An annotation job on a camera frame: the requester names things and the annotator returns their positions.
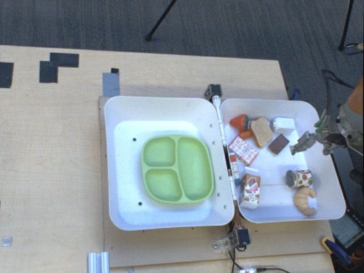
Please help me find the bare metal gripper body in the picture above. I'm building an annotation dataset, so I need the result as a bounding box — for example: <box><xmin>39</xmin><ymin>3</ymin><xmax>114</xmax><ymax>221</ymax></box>
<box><xmin>317</xmin><ymin>118</ymin><xmax>364</xmax><ymax>156</ymax></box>

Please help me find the brown biscuit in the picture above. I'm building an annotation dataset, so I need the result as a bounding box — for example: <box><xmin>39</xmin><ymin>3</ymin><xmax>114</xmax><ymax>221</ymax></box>
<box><xmin>268</xmin><ymin>133</ymin><xmax>290</xmax><ymax>155</ymax></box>

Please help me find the white box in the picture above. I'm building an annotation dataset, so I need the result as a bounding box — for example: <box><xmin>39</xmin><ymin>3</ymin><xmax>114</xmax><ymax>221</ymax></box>
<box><xmin>270</xmin><ymin>117</ymin><xmax>296</xmax><ymax>135</ymax></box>

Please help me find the strawberry print can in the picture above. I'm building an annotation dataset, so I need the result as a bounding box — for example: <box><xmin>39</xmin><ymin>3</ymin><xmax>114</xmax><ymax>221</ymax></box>
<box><xmin>285</xmin><ymin>169</ymin><xmax>313</xmax><ymax>188</ymax></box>

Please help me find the tan bread slice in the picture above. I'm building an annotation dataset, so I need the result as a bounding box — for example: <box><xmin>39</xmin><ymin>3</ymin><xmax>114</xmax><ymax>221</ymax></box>
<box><xmin>249</xmin><ymin>117</ymin><xmax>275</xmax><ymax>149</ymax></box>

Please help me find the white plastic tray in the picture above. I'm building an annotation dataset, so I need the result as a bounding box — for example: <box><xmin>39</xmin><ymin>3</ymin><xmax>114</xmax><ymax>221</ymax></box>
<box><xmin>104</xmin><ymin>96</ymin><xmax>236</xmax><ymax>232</ymax></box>
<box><xmin>220</xmin><ymin>98</ymin><xmax>348</xmax><ymax>224</ymax></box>

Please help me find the beige croissant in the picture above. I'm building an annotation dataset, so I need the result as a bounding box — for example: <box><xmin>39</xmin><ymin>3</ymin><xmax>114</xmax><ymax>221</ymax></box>
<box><xmin>293</xmin><ymin>187</ymin><xmax>317</xmax><ymax>217</ymax></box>

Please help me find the red patterned white carton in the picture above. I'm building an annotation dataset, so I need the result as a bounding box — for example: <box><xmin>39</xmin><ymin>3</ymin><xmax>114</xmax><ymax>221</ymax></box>
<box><xmin>227</xmin><ymin>135</ymin><xmax>259</xmax><ymax>166</ymax></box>

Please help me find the brown and white carton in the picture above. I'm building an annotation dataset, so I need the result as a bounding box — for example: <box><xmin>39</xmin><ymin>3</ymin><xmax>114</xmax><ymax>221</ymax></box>
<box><xmin>238</xmin><ymin>166</ymin><xmax>262</xmax><ymax>210</ymax></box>

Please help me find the red strawberry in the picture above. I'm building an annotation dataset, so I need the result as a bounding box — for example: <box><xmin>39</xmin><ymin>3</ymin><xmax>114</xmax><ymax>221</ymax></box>
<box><xmin>229</xmin><ymin>114</ymin><xmax>251</xmax><ymax>132</ymax></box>

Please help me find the small white red-print carton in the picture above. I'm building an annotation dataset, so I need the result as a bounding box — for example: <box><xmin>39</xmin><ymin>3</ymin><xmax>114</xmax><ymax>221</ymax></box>
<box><xmin>227</xmin><ymin>151</ymin><xmax>241</xmax><ymax>179</ymax></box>

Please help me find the thin black and white rod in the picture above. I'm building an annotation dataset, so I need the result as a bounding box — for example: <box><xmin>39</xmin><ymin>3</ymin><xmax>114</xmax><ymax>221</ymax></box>
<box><xmin>211</xmin><ymin>94</ymin><xmax>242</xmax><ymax>229</ymax></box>

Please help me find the green divided plate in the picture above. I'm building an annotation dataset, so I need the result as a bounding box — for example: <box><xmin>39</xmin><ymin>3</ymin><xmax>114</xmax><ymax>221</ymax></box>
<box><xmin>140</xmin><ymin>134</ymin><xmax>215</xmax><ymax>205</ymax></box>

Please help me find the black tripod leg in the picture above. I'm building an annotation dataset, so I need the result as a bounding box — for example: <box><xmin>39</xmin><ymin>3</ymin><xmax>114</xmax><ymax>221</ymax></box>
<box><xmin>337</xmin><ymin>0</ymin><xmax>360</xmax><ymax>52</ymax></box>
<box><xmin>144</xmin><ymin>0</ymin><xmax>191</xmax><ymax>42</ymax></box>

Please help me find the black block with wires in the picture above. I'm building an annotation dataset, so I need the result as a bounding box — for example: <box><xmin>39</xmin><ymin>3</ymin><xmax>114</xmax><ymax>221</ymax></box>
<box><xmin>205</xmin><ymin>84</ymin><xmax>223</xmax><ymax>99</ymax></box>
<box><xmin>235</xmin><ymin>227</ymin><xmax>252</xmax><ymax>251</ymax></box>

